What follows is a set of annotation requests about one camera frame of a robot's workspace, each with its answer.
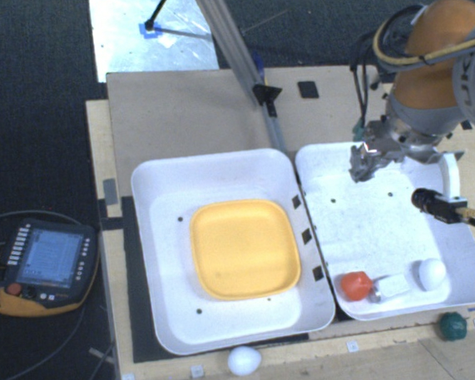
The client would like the red toy pepper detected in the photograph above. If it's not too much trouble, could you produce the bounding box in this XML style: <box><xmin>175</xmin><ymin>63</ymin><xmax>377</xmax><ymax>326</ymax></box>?
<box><xmin>339</xmin><ymin>269</ymin><xmax>376</xmax><ymax>303</ymax></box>

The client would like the white plastic tray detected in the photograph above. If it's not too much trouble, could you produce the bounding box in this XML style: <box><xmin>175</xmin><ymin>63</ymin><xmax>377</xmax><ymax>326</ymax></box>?
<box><xmin>293</xmin><ymin>128</ymin><xmax>475</xmax><ymax>328</ymax></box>
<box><xmin>129</xmin><ymin>143</ymin><xmax>340</xmax><ymax>359</ymax></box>

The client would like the small white bottle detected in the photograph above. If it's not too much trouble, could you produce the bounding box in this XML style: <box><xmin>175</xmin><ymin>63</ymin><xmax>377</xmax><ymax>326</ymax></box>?
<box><xmin>368</xmin><ymin>272</ymin><xmax>414</xmax><ymax>305</ymax></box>

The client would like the brown cardboard board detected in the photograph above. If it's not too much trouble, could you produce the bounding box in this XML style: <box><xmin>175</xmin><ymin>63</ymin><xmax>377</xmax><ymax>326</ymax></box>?
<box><xmin>104</xmin><ymin>37</ymin><xmax>475</xmax><ymax>360</ymax></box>

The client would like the yellow plate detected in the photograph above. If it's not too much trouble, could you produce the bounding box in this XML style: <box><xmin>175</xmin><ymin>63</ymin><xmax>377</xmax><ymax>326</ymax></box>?
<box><xmin>186</xmin><ymin>194</ymin><xmax>305</xmax><ymax>305</ymax></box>

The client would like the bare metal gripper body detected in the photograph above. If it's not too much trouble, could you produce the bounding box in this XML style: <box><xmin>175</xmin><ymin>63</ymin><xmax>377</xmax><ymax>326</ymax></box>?
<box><xmin>359</xmin><ymin>111</ymin><xmax>443</xmax><ymax>170</ymax></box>

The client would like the black cylinder on white bracket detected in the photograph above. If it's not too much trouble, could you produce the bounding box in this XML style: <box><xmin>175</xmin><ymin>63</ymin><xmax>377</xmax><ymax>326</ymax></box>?
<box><xmin>406</xmin><ymin>150</ymin><xmax>471</xmax><ymax>228</ymax></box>

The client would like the green toy pepper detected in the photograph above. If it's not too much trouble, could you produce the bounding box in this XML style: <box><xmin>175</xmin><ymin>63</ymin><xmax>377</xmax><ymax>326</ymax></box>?
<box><xmin>438</xmin><ymin>309</ymin><xmax>470</xmax><ymax>343</ymax></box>

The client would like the white egg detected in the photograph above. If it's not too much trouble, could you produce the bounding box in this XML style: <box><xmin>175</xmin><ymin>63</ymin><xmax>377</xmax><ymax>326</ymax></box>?
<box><xmin>411</xmin><ymin>256</ymin><xmax>449</xmax><ymax>293</ymax></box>
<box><xmin>225</xmin><ymin>343</ymin><xmax>265</xmax><ymax>379</ymax></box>

